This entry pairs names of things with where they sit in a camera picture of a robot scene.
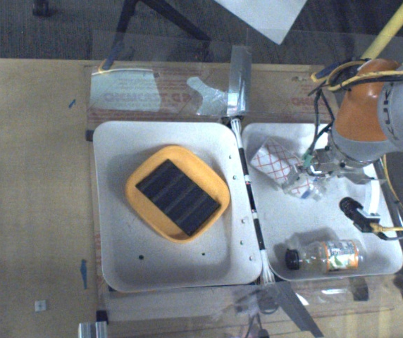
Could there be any white packet with red grid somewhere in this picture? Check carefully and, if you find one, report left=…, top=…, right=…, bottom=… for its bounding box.
left=249, top=137, right=326, bottom=201

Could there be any clear plastic bottle, orange label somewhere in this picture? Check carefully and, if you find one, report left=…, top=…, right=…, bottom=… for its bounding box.
left=284, top=238, right=365, bottom=275

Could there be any white plastic tray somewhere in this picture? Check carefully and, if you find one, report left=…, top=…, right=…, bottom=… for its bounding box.
left=92, top=120, right=264, bottom=293
left=240, top=122, right=403, bottom=282

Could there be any brown cardboard board, red print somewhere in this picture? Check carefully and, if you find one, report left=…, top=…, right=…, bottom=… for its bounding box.
left=82, top=61, right=403, bottom=324

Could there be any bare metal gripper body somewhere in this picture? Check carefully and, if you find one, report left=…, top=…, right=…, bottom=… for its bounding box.
left=306, top=146, right=379, bottom=186

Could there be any black cylinder on white bracket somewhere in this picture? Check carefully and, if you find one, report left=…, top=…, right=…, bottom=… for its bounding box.
left=338, top=163, right=383, bottom=234

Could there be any orange plate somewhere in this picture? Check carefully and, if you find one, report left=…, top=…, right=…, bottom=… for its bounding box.
left=124, top=144, right=232, bottom=244

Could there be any thin black and white rod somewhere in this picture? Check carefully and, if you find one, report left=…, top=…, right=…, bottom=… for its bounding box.
left=229, top=116, right=277, bottom=285

